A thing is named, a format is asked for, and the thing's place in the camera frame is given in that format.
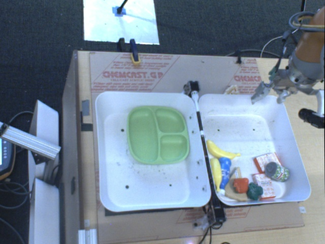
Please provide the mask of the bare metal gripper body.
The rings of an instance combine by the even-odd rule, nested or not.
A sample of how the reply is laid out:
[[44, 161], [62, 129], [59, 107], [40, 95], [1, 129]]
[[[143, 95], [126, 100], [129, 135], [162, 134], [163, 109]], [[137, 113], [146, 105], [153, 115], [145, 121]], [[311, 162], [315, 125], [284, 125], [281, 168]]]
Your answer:
[[297, 69], [279, 69], [271, 74], [273, 88], [277, 90], [312, 91], [317, 79], [308, 77]]

